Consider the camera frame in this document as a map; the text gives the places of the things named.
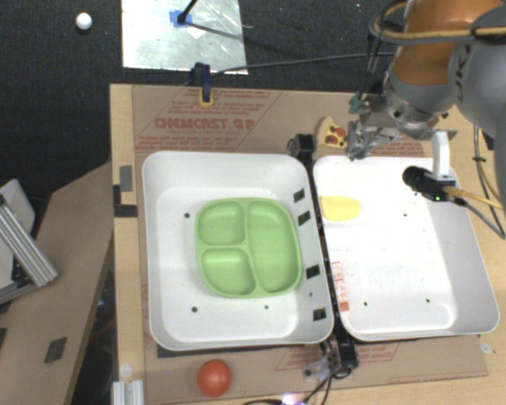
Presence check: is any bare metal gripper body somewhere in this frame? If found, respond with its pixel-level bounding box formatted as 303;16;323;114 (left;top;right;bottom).
355;97;442;146

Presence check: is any toy pizza slice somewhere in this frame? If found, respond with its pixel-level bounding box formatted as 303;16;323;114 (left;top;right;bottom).
315;116;349;149

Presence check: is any thin black and white rod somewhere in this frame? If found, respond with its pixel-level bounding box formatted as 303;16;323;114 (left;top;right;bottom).
302;153;347;348

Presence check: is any brown cardboard board red print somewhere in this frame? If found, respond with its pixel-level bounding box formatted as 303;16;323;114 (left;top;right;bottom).
130;84;490;398

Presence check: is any white plastic tray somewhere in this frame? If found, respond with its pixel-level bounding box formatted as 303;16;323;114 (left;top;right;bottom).
312;154;501;343
141;149;336;352

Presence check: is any green divided plate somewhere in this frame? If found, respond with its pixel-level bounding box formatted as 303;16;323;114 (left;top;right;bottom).
194;197;303;300

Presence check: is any red ball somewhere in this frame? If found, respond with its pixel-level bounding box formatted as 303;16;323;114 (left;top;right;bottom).
196;359;234;398

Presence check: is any black cylinder on white bracket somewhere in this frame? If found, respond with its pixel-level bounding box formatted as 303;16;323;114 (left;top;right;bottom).
401;131;459;203

